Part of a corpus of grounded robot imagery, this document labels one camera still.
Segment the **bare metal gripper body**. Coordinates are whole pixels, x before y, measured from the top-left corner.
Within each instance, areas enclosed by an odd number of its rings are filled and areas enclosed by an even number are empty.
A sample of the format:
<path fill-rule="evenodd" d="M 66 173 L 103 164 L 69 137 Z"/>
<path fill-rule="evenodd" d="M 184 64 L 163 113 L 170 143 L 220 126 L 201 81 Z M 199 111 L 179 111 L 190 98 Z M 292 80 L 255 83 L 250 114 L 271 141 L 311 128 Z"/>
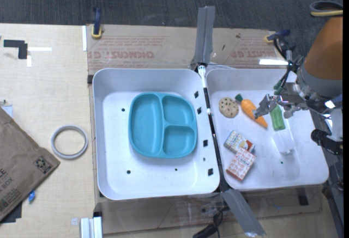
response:
<path fill-rule="evenodd" d="M 323 109 L 328 101 L 305 83 L 286 82 L 283 86 L 274 86 L 274 95 L 279 95 L 283 105 L 292 105 L 299 108 Z"/>

